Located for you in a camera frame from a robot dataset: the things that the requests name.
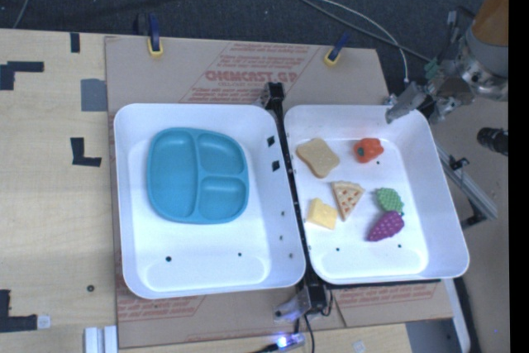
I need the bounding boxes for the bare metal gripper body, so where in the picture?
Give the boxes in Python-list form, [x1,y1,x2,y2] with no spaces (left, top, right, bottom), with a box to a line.
[424,53,510,107]

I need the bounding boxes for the orange bell pepper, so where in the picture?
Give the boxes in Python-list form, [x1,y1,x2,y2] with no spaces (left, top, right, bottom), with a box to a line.
[352,137,385,165]

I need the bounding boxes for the green grapes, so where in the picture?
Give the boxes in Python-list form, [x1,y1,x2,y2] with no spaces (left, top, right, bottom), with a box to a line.
[374,187,405,217]

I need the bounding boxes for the tan bread slice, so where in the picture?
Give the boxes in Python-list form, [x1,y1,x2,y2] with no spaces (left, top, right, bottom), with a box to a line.
[295,137,341,179]

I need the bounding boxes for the orange pizza slice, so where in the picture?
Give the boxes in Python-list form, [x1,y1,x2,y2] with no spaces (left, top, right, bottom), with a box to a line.
[330,180,366,222]

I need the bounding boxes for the purple grapes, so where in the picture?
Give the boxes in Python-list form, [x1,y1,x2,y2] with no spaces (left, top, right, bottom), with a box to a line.
[366,210,406,243]

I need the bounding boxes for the yellow cheese wedge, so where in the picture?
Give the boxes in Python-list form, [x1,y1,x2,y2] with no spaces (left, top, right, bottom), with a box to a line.
[305,198,339,231]

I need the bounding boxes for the thin black rod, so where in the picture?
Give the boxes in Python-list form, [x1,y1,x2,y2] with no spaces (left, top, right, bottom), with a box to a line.
[273,106,317,291]

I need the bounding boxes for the white plastic tray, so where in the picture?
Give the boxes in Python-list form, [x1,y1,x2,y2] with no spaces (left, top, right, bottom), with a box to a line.
[284,103,471,286]
[112,103,307,300]

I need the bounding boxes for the brown cardboard board red print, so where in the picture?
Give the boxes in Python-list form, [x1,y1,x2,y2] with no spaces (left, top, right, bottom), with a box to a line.
[103,36,455,349]

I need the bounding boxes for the blue divided plate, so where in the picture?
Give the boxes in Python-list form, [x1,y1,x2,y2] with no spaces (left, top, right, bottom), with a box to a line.
[145,126,250,226]

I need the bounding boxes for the black cylinder on white bracket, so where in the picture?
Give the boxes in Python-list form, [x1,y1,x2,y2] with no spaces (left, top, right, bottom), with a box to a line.
[476,126,510,157]

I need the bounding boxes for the black block with thin wires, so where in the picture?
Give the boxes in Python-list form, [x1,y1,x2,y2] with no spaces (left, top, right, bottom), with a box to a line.
[261,81,287,112]
[294,283,332,316]

